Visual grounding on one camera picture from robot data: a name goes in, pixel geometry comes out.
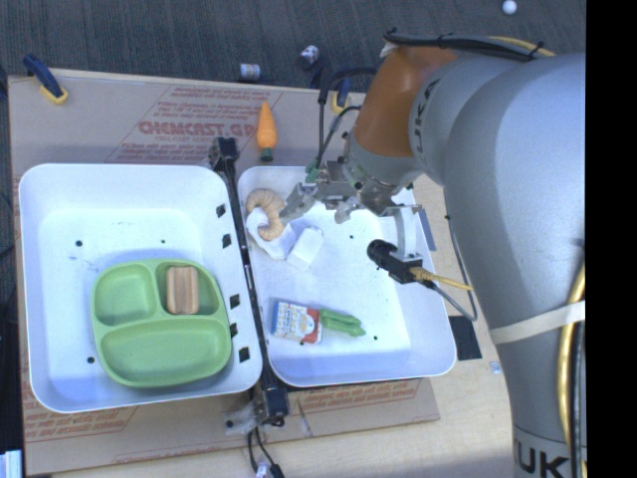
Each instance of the orange carrot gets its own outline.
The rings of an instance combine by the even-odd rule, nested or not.
[[[277,144],[277,127],[267,101],[263,101],[261,105],[261,115],[257,127],[257,144],[263,150],[261,160],[272,161],[272,149]]]

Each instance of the white ball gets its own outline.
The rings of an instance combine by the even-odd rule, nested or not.
[[[508,15],[512,15],[512,14],[516,14],[516,11],[518,10],[518,4],[516,3],[515,0],[505,0],[502,3],[502,11],[505,14]]]

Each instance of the white tape strip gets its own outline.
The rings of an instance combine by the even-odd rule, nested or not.
[[[566,305],[565,307],[551,310],[544,314],[526,319],[510,326],[490,330],[491,340],[499,344],[510,344],[524,340],[547,331],[555,330],[567,324],[586,320],[586,301]]]

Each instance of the shrimp toy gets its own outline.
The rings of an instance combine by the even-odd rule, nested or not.
[[[283,234],[285,225],[279,211],[286,206],[284,199],[271,189],[255,189],[248,195],[246,211],[250,214],[255,207],[261,207],[268,216],[268,225],[259,227],[259,235],[264,241],[272,241]]]

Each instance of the green divided plate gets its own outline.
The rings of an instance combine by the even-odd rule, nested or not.
[[[169,267],[197,269],[199,311],[166,310]],[[219,372],[231,337],[226,307],[214,277],[186,260],[140,260],[103,271],[93,286],[93,331],[106,373],[131,387],[182,384]]]

